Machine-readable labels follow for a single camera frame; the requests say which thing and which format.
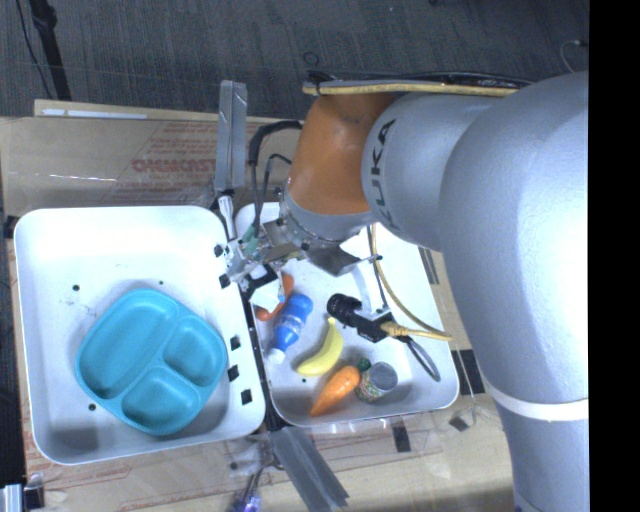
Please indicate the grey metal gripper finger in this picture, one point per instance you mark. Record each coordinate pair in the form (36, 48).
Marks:
(260, 270)
(236, 262)

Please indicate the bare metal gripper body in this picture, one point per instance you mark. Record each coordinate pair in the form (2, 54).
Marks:
(285, 240)

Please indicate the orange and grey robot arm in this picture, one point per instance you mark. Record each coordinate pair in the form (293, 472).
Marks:
(510, 210)

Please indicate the white carton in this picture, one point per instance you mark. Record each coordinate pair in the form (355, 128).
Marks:
(266, 297)

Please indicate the orange sausage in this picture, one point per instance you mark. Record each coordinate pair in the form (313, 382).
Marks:
(287, 285)

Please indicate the blue bottle with white cap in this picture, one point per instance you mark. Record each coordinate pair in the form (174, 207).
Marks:
(292, 320)

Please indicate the yellow banana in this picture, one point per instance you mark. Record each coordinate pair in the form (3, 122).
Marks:
(325, 357)

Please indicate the blue divided plate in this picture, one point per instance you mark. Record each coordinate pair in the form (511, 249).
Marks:
(150, 360)

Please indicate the white plastic tray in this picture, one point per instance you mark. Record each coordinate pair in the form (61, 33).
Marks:
(425, 370)
(100, 250)

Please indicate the orange carrot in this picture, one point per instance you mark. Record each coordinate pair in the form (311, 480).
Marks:
(335, 392)

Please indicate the brown cardboard board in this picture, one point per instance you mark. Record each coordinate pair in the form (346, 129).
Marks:
(125, 160)

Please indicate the small green labelled can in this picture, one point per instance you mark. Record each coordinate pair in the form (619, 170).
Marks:
(377, 382)

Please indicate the black cylinder on white bracket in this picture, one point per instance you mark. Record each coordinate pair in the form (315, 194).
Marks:
(350, 312)

